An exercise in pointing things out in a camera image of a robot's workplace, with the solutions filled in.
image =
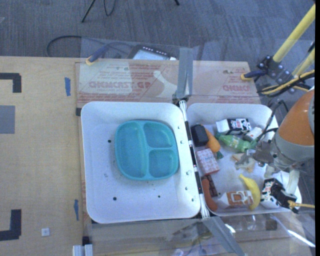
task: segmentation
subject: cracker box toy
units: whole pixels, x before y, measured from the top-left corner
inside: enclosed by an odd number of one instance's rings
[[[205,175],[219,171],[219,165],[210,148],[199,150],[196,153],[197,163]]]

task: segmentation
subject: toy food package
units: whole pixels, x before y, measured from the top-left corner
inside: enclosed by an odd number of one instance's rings
[[[254,127],[251,131],[243,136],[245,141],[252,142],[262,134],[262,129],[260,127]]]
[[[243,135],[251,131],[247,118],[223,119],[215,124],[218,132],[224,135]]]
[[[277,199],[273,196],[271,191],[272,186],[277,184],[282,185],[276,178],[268,178],[264,180],[260,204],[267,209],[280,207],[280,205],[277,203]]]
[[[254,203],[254,198],[250,190],[230,191],[224,193],[218,202],[222,209],[248,207]]]
[[[209,141],[206,130],[201,124],[196,124],[191,127],[191,135],[196,147],[205,146]]]
[[[195,152],[198,166],[204,175],[210,175],[220,170],[217,160],[210,148]]]
[[[217,197],[218,196],[218,192],[216,189],[216,186],[214,184],[214,181],[211,177],[211,175],[205,175],[201,178],[202,180],[207,179],[209,181],[209,192],[210,192],[210,196],[213,197]]]

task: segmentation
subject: yellow pole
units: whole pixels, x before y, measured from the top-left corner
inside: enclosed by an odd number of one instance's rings
[[[315,57],[316,57],[315,51],[316,51],[316,47],[312,49],[312,51],[309,53],[305,61],[300,66],[297,66],[296,69],[292,72],[293,76],[301,75],[303,72],[306,71],[306,69],[309,66],[311,66],[314,63]]]
[[[282,61],[282,59],[287,55],[290,49],[294,46],[297,40],[303,35],[303,33],[307,30],[307,28],[311,25],[311,23],[315,20],[315,18],[316,18],[316,4],[314,3],[311,9],[307,12],[307,14],[300,21],[300,23],[295,27],[295,29],[289,35],[287,40],[283,43],[280,49],[272,57],[272,59],[276,63],[279,63]]]

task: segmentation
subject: black tripod leg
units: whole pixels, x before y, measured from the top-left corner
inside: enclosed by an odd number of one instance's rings
[[[92,0],[92,1],[91,1],[90,5],[88,6],[88,8],[87,8],[86,11],[85,11],[85,14],[83,15],[83,18],[82,18],[81,22],[84,22],[84,21],[85,21],[85,18],[87,17],[87,15],[88,15],[91,7],[94,5],[95,1],[96,1],[96,0]]]

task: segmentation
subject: blue tape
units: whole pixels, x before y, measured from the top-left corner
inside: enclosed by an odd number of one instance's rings
[[[78,221],[79,220],[79,204],[77,199],[74,200],[73,208],[74,208],[76,220]]]
[[[65,84],[65,93],[67,96],[71,96],[71,84],[70,84],[70,78],[65,77],[64,78],[64,84]]]

